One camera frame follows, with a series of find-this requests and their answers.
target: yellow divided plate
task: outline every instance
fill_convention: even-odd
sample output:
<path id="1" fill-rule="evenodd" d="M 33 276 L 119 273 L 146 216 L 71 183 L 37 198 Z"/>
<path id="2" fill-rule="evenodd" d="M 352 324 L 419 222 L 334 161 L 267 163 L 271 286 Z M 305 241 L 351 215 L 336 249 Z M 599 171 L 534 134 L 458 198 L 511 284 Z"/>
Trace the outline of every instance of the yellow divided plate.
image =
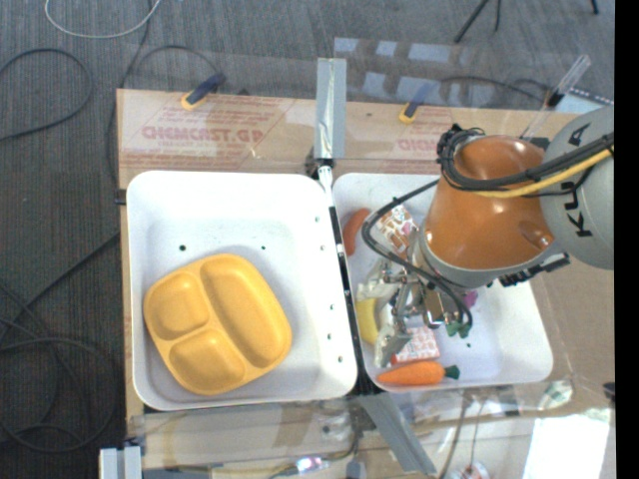
<path id="1" fill-rule="evenodd" d="M 291 349 L 291 326 L 280 303 L 239 255 L 211 255 L 173 271 L 151 286 L 143 310 L 165 364 L 196 394 L 245 385 Z"/>

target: yellow cable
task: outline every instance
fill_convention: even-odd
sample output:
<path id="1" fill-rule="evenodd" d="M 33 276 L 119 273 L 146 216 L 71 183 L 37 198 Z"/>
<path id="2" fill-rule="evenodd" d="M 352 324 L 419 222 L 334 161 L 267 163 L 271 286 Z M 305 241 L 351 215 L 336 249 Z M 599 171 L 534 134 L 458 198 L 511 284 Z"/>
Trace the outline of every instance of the yellow cable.
<path id="1" fill-rule="evenodd" d="M 538 192 L 539 190 L 547 188 L 556 183 L 559 183 L 560 181 L 570 178 L 574 176 L 575 174 L 580 173 L 581 171 L 585 171 L 589 167 L 592 167 L 593 165 L 598 164 L 599 162 L 601 162 L 602 160 L 605 160 L 609 156 L 612 156 L 612 153 L 611 151 L 608 151 L 606 149 L 604 151 L 601 151 L 600 153 L 597 153 L 596 155 L 591 156 L 590 158 L 587 158 L 583 162 L 577 165 L 574 165 L 570 167 L 569 169 L 566 169 L 565 171 L 560 172 L 559 174 L 555 174 L 554 176 L 547 178 L 543 181 L 533 183 L 532 185 L 526 185 L 525 187 L 521 187 L 518 189 L 507 190 L 504 192 L 482 191 L 482 192 L 473 192 L 473 193 L 483 197 L 494 197 L 498 199 L 510 199 L 512 197 L 526 196 L 534 192 Z"/>

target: carrot toy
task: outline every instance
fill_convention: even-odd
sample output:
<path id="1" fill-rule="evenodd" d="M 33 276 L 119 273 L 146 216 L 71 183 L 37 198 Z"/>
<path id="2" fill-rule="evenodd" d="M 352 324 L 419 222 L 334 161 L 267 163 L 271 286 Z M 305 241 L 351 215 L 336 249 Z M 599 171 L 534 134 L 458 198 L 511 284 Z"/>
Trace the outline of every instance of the carrot toy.
<path id="1" fill-rule="evenodd" d="M 434 360 L 416 360 L 380 373 L 377 380 L 396 386 L 423 386 L 436 385 L 444 376 L 457 379 L 459 369 L 456 365 L 443 367 Z"/>

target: metal bracket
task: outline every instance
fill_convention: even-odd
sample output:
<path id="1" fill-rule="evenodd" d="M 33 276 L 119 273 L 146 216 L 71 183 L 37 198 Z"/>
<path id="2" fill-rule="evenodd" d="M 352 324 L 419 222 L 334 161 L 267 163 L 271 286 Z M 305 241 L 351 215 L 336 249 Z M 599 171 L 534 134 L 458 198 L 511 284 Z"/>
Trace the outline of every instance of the metal bracket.
<path id="1" fill-rule="evenodd" d="M 360 396 L 358 400 L 405 472 L 416 471 L 424 475 L 437 472 L 388 392 Z"/>
<path id="2" fill-rule="evenodd" d="M 100 479 L 142 479 L 140 447 L 100 449 Z"/>
<path id="3" fill-rule="evenodd" d="M 316 160 L 344 156 L 346 122 L 346 60 L 318 59 Z"/>
<path id="4" fill-rule="evenodd" d="M 127 205 L 127 189 L 118 188 L 115 192 L 113 202 L 117 206 L 126 206 Z"/>

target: black wire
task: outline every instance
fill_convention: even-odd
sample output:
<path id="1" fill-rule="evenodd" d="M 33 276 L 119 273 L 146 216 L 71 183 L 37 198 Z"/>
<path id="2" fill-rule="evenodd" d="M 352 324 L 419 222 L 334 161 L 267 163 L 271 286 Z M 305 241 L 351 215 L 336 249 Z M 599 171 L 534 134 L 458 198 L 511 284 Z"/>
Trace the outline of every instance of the black wire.
<path id="1" fill-rule="evenodd" d="M 23 300 L 17 293 L 15 293 L 11 288 L 9 288 L 7 286 L 7 284 L 2 281 L 2 279 L 0 279 L 0 291 L 4 292 L 10 299 L 12 299 L 20 308 L 20 311 L 18 312 L 17 315 L 15 315 L 15 317 L 13 318 L 13 320 L 5 318 L 5 317 L 0 317 L 0 322 L 3 323 L 4 325 L 8 326 L 9 328 L 15 328 L 19 331 L 22 331 L 23 333 L 27 333 L 31 338 L 30 339 L 23 339 L 20 340 L 16 343 L 13 344 L 9 344 L 9 345 L 2 345 L 2 341 L 4 340 L 4 338 L 6 337 L 6 333 L 4 335 L 0 335 L 0 353 L 6 353 L 9 351 L 14 351 L 22 346 L 28 346 L 28 345 L 35 345 L 35 344 L 47 344 L 47 347 L 51 347 L 51 351 L 53 352 L 53 355 L 55 355 L 56 360 L 58 361 L 58 363 L 61 365 L 61 367 L 66 371 L 66 373 L 69 375 L 69 377 L 72 380 L 72 383 L 74 386 L 77 386 L 80 384 L 78 378 L 76 377 L 75 372 L 73 371 L 73 369 L 66 363 L 66 361 L 59 355 L 57 349 L 55 349 L 53 346 L 54 344 L 66 344 L 68 346 L 73 346 L 76 348 L 79 348 L 81 350 L 84 350 L 85 352 L 95 356 L 95 357 L 101 357 L 101 361 L 104 364 L 105 368 L 107 369 L 107 372 L 109 373 L 110 377 L 110 381 L 108 381 L 108 383 L 110 383 L 113 387 L 113 395 L 110 396 L 110 399 L 112 400 L 108 410 L 107 410 L 107 415 L 105 416 L 102 424 L 95 429 L 90 435 L 86 436 L 84 439 L 82 439 L 81 437 L 79 437 L 75 432 L 72 432 L 64 427 L 61 426 L 57 426 L 57 425 L 53 425 L 53 424 L 45 424 L 44 418 L 46 418 L 50 412 L 51 409 L 53 407 L 53 400 L 51 401 L 51 403 L 49 404 L 49 406 L 47 407 L 46 410 L 46 414 L 43 417 L 43 419 L 35 424 L 31 424 L 29 426 L 25 426 L 23 428 L 20 428 L 18 430 L 12 430 L 10 428 L 8 428 L 4 422 L 2 421 L 2 419 L 0 419 L 0 429 L 2 429 L 13 441 L 33 450 L 33 451 L 37 451 L 37 452 L 41 452 L 41 453 L 48 453 L 48 454 L 53 454 L 53 453 L 68 453 L 68 452 L 72 452 L 75 450 L 79 450 L 81 448 L 86 447 L 87 445 L 91 444 L 93 441 L 95 441 L 108 427 L 108 425 L 111 423 L 113 416 L 115 414 L 115 410 L 116 410 L 116 403 L 117 403 L 117 399 L 116 399 L 116 385 L 117 385 L 117 380 L 118 378 L 115 375 L 115 366 L 111 363 L 111 360 L 104 355 L 104 353 L 101 353 L 97 348 L 94 348 L 92 346 L 89 346 L 79 340 L 75 340 L 75 339 L 69 339 L 69 338 L 64 338 L 64 337 L 55 337 L 55 336 L 51 336 L 51 335 L 47 335 L 47 329 L 46 326 L 44 324 L 44 322 L 33 312 L 33 310 L 31 310 L 30 306 L 31 304 L 33 304 L 37 299 L 39 299 L 42 295 L 44 295 L 46 292 L 48 292 L 50 289 L 52 289 L 54 286 L 56 286 L 60 281 L 62 281 L 64 278 L 67 278 L 70 274 L 72 274 L 73 272 L 75 272 L 76 270 L 78 270 L 83 264 L 85 264 L 87 261 L 89 261 L 90 259 L 92 259 L 95 255 L 97 255 L 99 252 L 103 251 L 104 249 L 106 249 L 108 246 L 110 246 L 111 244 L 117 242 L 117 238 L 119 237 L 119 233 L 115 234 L 114 236 L 111 236 L 110 238 L 108 238 L 106 241 L 104 241 L 103 243 L 101 243 L 96 249 L 92 250 L 90 253 L 88 253 L 87 255 L 83 256 L 79 261 L 77 261 L 75 264 L 73 264 L 72 266 L 70 266 L 66 271 L 64 271 L 60 276 L 58 276 L 58 278 L 56 278 L 54 281 L 52 281 L 51 283 L 49 283 L 44 289 L 42 289 L 38 294 L 36 294 L 33 298 L 31 298 L 30 301 L 25 301 Z M 29 329 L 27 329 L 26 327 L 16 323 L 15 321 L 18 319 L 18 317 L 20 317 L 20 315 L 22 313 L 26 313 L 28 314 L 37 324 L 38 329 L 41 331 L 42 335 L 38 335 L 36 332 L 33 332 Z M 56 375 L 56 389 L 57 389 L 57 382 L 59 381 L 58 376 Z M 83 414 L 84 417 L 87 421 L 87 424 L 90 424 L 91 422 L 91 417 L 90 417 L 90 411 L 88 410 L 88 398 L 85 395 L 81 395 L 81 389 L 78 387 L 76 388 L 76 392 L 78 393 L 78 395 L 81 397 L 81 402 L 82 402 L 82 408 L 83 408 Z M 43 446 L 38 446 L 38 445 L 34 445 L 31 442 L 29 442 L 28 440 L 25 440 L 24 437 L 20 436 L 23 433 L 28 433 L 28 432 L 33 432 L 36 431 L 38 429 L 55 429 L 61 433 L 66 433 L 66 434 L 72 434 L 74 435 L 74 439 L 76 440 L 76 443 L 74 445 L 71 446 L 65 446 L 65 447 L 43 447 Z"/>
<path id="2" fill-rule="evenodd" d="M 16 293 L 14 293 L 12 289 L 10 289 L 6 284 L 4 284 L 2 279 L 0 279 L 0 291 L 4 292 L 19 307 L 22 307 L 22 305 L 23 305 L 22 299 Z M 21 308 L 20 312 L 18 312 L 14 316 L 13 320 L 11 320 L 11 323 L 15 323 L 16 320 L 20 317 L 20 315 L 23 312 L 24 311 Z M 4 326 L 0 325 L 0 330 L 3 330 L 3 331 L 0 331 L 0 354 L 2 354 L 2 342 L 3 342 L 4 338 L 6 337 L 7 333 L 9 332 L 10 327 L 9 327 L 8 324 L 6 324 Z M 51 363 L 55 365 L 56 360 L 57 360 L 56 350 L 53 347 L 51 347 L 51 346 L 47 346 L 46 350 L 48 351 L 48 353 L 49 353 L 49 355 L 51 357 Z M 53 375 L 53 378 L 49 382 L 50 385 L 51 385 L 52 393 L 51 393 L 51 395 L 49 396 L 48 399 L 46 399 L 46 398 L 44 399 L 44 401 L 45 401 L 44 413 L 42 413 L 39 416 L 39 419 L 41 421 L 45 420 L 51 414 L 51 412 L 53 410 L 53 406 L 54 406 L 55 400 L 56 400 L 56 398 L 58 396 L 58 389 L 59 389 L 59 386 L 60 386 L 60 375 L 58 373 L 59 372 L 58 371 L 58 367 L 51 367 L 48 370 L 52 371 L 52 375 Z"/>
<path id="3" fill-rule="evenodd" d="M 144 46 L 144 40 L 142 43 L 140 43 L 140 50 L 138 50 L 138 54 L 136 54 L 136 56 L 134 57 L 133 61 L 131 62 L 131 64 L 129 65 L 129 68 L 127 69 L 124 77 L 122 78 L 122 81 L 119 85 L 119 88 L 124 88 L 128 78 L 133 74 L 134 69 L 136 68 L 140 68 L 140 66 L 142 66 L 150 57 L 152 57 L 153 55 L 156 55 L 157 53 L 160 53 L 162 51 L 167 51 L 167 50 L 178 50 L 178 51 L 183 51 L 186 53 L 190 53 L 192 55 L 196 55 L 197 57 L 199 57 L 200 59 L 204 60 L 207 65 L 213 70 L 214 73 L 219 73 L 218 68 L 216 67 L 216 65 L 211 62 L 211 60 L 209 60 L 209 58 L 207 58 L 206 55 L 193 50 L 191 48 L 189 48 L 188 46 L 183 46 L 183 45 L 177 45 L 177 44 L 170 44 L 170 45 L 165 45 L 165 46 L 160 46 L 158 48 L 155 48 L 149 52 L 147 52 L 144 57 L 140 58 L 140 60 L 137 60 L 137 57 L 139 56 L 142 47 Z M 111 111 L 111 117 L 109 119 L 109 126 L 107 129 L 107 137 L 111 137 L 112 129 L 113 129 L 113 125 L 115 123 L 115 113 L 116 113 L 116 107 L 114 106 L 112 111 Z M 109 166 L 109 175 L 111 176 L 111 180 L 113 181 L 114 185 L 117 184 L 117 172 L 116 172 L 116 166 L 115 166 L 115 162 L 114 162 L 114 151 L 113 148 L 110 147 L 109 141 L 106 142 L 106 147 L 107 147 L 107 152 L 106 152 L 106 156 L 107 156 L 107 163 Z"/>
<path id="4" fill-rule="evenodd" d="M 565 169 L 587 160 L 591 156 L 604 150 L 609 150 L 614 145 L 614 132 L 602 136 L 600 139 L 581 146 L 570 153 L 566 153 L 541 165 L 528 169 L 522 173 L 516 173 L 502 178 L 491 180 L 478 180 L 462 175 L 454 164 L 454 155 L 459 146 L 476 137 L 473 130 L 462 130 L 444 143 L 440 143 L 439 162 L 442 176 L 456 189 L 464 191 L 506 191 L 509 185 L 516 185 L 529 181 L 539 181 L 545 177 L 557 174 Z"/>
<path id="5" fill-rule="evenodd" d="M 528 92 L 528 91 L 524 91 L 523 89 L 519 89 L 518 87 L 516 87 L 513 84 L 508 84 L 506 82 L 500 82 L 499 80 L 494 80 L 492 78 L 485 78 L 485 77 L 474 76 L 474 75 L 459 75 L 459 76 L 449 76 L 449 77 L 442 78 L 441 80 L 437 80 L 437 81 L 441 84 L 441 83 L 456 82 L 456 81 L 463 81 L 463 80 L 469 80 L 471 82 L 482 82 L 482 83 L 487 83 L 487 84 L 491 84 L 491 85 L 496 85 L 498 87 L 503 87 L 504 89 L 508 89 L 510 91 L 517 92 L 519 94 L 527 96 L 528 98 L 531 98 L 531 99 L 533 99 L 535 101 L 543 101 L 543 98 L 540 98 L 536 94 L 533 94 L 533 93 Z"/>
<path id="6" fill-rule="evenodd" d="M 149 12 L 151 12 L 151 9 L 153 9 L 153 0 L 147 0 L 147 5 L 149 6 Z M 147 42 L 147 39 L 149 38 L 150 24 L 151 24 L 151 20 L 148 20 L 144 25 L 144 33 L 142 34 L 142 39 L 140 39 L 140 43 L 138 44 L 136 53 L 133 56 L 133 59 L 131 59 L 131 62 L 129 63 L 129 65 L 127 66 L 127 69 L 125 70 L 124 75 L 122 76 L 120 80 L 120 83 L 116 86 L 118 89 L 124 88 L 124 84 L 126 83 L 127 78 L 129 78 L 131 71 L 133 71 L 133 67 L 135 66 L 138 60 L 138 57 L 140 56 L 140 53 L 142 52 L 142 48 L 144 47 L 144 45 Z M 114 98 L 113 106 L 111 107 L 109 122 L 107 124 L 107 130 L 105 132 L 105 141 L 104 141 L 105 154 L 107 157 L 107 171 L 115 189 L 118 188 L 118 169 L 115 164 L 115 158 L 117 157 L 117 155 L 113 153 L 114 148 L 111 145 L 111 135 L 113 134 L 113 125 L 115 123 L 117 108 L 118 108 L 117 98 Z"/>
<path id="7" fill-rule="evenodd" d="M 42 125 L 38 125 L 38 126 L 33 126 L 31 128 L 25 128 L 23 130 L 18 130 L 15 132 L 11 132 L 9 135 L 5 135 L 4 137 L 0 137 L 0 142 L 5 141 L 5 140 L 9 140 L 9 139 L 15 139 L 18 137 L 22 137 L 24 135 L 30 135 L 32 133 L 38 132 L 38 131 L 42 131 L 42 130 L 46 130 L 49 128 L 53 128 L 54 126 L 58 126 L 59 124 L 64 123 L 65 121 L 68 121 L 69 119 L 71 119 L 72 117 L 74 117 L 76 114 L 78 114 L 85 106 L 86 104 L 89 102 L 89 99 L 91 98 L 91 95 L 93 94 L 93 86 L 94 86 L 94 82 L 93 82 L 93 77 L 91 76 L 91 72 L 89 71 L 89 69 L 84 65 L 84 63 L 78 59 L 77 57 L 75 57 L 74 55 L 70 54 L 69 52 L 66 52 L 64 50 L 60 50 L 58 48 L 34 48 L 31 50 L 25 50 L 23 52 L 18 53 L 17 55 L 14 55 L 13 57 L 11 57 L 8 61 L 6 61 L 1 67 L 0 67 L 0 76 L 2 75 L 2 73 L 4 71 L 6 71 L 9 66 L 11 66 L 14 62 L 16 62 L 17 60 L 23 58 L 23 57 L 27 57 L 29 55 L 35 55 L 37 53 L 56 53 L 59 55 L 64 55 L 65 57 L 71 59 L 73 62 L 75 62 L 78 66 L 80 66 L 80 68 L 82 69 L 82 72 L 86 78 L 87 81 L 87 89 L 82 97 L 82 101 L 80 102 L 80 104 L 73 110 L 71 110 L 69 113 L 65 114 L 64 116 L 55 119 L 49 123 L 45 123 Z"/>
<path id="8" fill-rule="evenodd" d="M 472 314 L 470 310 L 464 303 L 463 299 L 461 299 L 461 297 L 456 292 L 454 292 L 454 290 L 448 285 L 448 283 L 444 279 L 439 278 L 418 266 L 415 266 L 414 264 L 403 259 L 396 253 L 393 253 L 392 251 L 384 248 L 378 241 L 375 240 L 375 238 L 372 237 L 372 234 L 371 234 L 372 228 L 379 221 L 379 219 L 381 219 L 381 217 L 383 217 L 385 214 L 387 214 L 389 211 L 396 208 L 400 204 L 403 204 L 404 202 L 408 201 L 409 199 L 412 199 L 413 197 L 423 192 L 426 192 L 427 190 L 430 190 L 437 183 L 438 183 L 438 180 L 432 181 L 422 187 L 419 187 L 413 190 L 412 192 L 409 192 L 399 198 L 393 199 L 390 203 L 386 204 L 385 206 L 383 206 L 376 212 L 371 213 L 361 226 L 361 237 L 363 238 L 363 241 L 370 248 L 376 251 L 379 255 L 389 260 L 392 260 L 393 262 L 396 262 L 402 265 L 403 267 L 405 267 L 408 271 L 411 271 L 415 273 L 416 275 L 425 278 L 426 280 L 428 280 L 428 282 L 432 283 L 435 287 L 438 287 L 442 292 L 450 296 L 452 300 L 455 302 L 457 309 L 459 310 L 459 315 L 461 317 L 460 322 L 463 322 L 463 317 L 465 316 L 466 324 L 468 325 L 468 328 L 470 328 L 472 326 Z"/>
<path id="9" fill-rule="evenodd" d="M 588 177 L 590 176 L 590 173 L 593 171 L 594 167 L 589 167 L 588 169 L 586 169 L 581 177 L 579 178 L 579 180 L 577 181 L 577 183 L 575 183 L 574 185 L 572 185 L 570 188 L 566 189 L 566 190 L 558 190 L 555 192 L 543 192 L 543 193 L 536 193 L 536 194 L 527 194 L 525 196 L 522 196 L 525 199 L 537 199 L 540 197 L 559 197 L 559 196 L 567 196 L 569 194 L 574 194 L 577 189 L 579 187 L 581 187 L 581 185 L 583 185 L 586 180 L 588 179 Z"/>
<path id="10" fill-rule="evenodd" d="M 517 80 L 512 82 L 512 85 L 515 87 L 517 85 L 523 85 L 523 84 L 534 85 L 535 87 L 538 87 L 539 89 L 541 89 L 544 93 L 551 89 L 549 85 L 539 82 L 537 80 L 533 80 L 531 78 L 517 78 Z"/>

